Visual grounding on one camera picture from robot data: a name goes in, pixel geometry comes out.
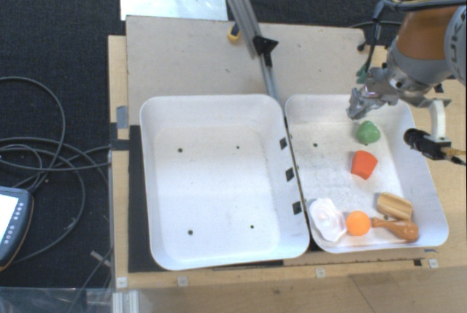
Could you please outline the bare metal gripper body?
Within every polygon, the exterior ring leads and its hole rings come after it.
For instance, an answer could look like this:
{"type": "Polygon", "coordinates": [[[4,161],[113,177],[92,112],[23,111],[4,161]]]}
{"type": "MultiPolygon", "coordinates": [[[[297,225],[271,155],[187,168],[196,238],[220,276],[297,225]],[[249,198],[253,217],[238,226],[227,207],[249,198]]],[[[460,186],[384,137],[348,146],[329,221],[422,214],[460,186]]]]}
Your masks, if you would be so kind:
{"type": "Polygon", "coordinates": [[[430,106],[425,94],[430,87],[413,80],[398,68],[370,68],[363,84],[363,98],[374,104],[373,108],[384,104],[396,105],[404,101],[417,108],[430,106]]]}

